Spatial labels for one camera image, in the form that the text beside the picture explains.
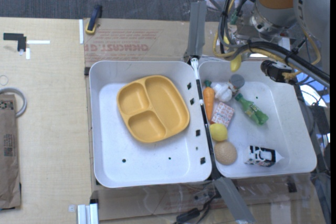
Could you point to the yellow divided plate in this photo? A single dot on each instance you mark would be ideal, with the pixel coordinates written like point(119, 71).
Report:
point(157, 102)

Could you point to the yellow banana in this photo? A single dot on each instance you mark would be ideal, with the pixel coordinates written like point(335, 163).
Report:
point(235, 63)

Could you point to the brown cardboard board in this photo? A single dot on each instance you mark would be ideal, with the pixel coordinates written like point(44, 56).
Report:
point(126, 42)

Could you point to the green bottle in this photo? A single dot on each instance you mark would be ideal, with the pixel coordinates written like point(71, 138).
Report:
point(252, 110)

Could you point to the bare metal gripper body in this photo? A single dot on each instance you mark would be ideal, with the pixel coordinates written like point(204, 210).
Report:
point(258, 24)

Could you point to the brown paper bag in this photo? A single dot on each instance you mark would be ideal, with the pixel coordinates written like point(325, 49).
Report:
point(9, 154)

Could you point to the orange carrot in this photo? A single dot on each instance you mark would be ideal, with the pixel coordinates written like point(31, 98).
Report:
point(209, 101)

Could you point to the white garlic bulb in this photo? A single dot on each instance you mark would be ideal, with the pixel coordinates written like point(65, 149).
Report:
point(223, 92)

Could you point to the white plastic tray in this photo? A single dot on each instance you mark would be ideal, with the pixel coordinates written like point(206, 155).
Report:
point(283, 123)
point(147, 162)

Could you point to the orange and white packet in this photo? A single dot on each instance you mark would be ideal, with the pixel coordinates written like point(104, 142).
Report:
point(223, 114)

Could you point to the yellow lemon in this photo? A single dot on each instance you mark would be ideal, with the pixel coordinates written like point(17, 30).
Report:
point(218, 132)

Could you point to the black and white carton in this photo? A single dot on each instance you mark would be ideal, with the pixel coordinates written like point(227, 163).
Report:
point(262, 156)

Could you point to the small can with grey lid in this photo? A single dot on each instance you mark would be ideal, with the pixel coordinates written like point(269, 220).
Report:
point(237, 81)

